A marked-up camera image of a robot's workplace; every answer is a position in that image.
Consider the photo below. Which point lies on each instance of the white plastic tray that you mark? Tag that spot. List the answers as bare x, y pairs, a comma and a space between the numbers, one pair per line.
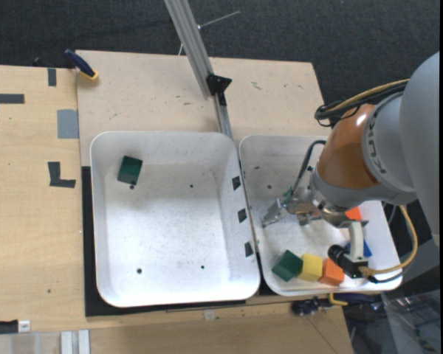
280, 175
177, 234

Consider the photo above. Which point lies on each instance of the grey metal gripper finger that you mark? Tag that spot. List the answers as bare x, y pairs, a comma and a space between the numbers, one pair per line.
275, 214
308, 218

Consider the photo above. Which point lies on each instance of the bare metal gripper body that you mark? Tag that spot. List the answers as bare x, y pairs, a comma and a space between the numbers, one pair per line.
306, 207

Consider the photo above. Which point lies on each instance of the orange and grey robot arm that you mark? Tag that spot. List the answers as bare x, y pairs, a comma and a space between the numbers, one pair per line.
391, 131

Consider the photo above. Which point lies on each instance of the yellow cube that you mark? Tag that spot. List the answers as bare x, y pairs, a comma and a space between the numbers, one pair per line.
311, 267

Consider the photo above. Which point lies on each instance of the pale wood board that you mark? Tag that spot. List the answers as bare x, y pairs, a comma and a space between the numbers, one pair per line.
151, 94

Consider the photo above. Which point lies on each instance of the green cube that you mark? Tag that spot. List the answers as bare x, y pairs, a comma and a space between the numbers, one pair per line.
286, 266
130, 170

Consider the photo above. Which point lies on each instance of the blue cube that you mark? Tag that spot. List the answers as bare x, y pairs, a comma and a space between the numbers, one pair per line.
367, 250

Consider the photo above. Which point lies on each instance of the orange cube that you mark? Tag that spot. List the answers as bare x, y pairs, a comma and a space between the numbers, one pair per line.
353, 214
332, 272

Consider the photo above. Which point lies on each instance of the black cylinder on white bracket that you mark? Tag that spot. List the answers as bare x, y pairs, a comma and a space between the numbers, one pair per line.
356, 240

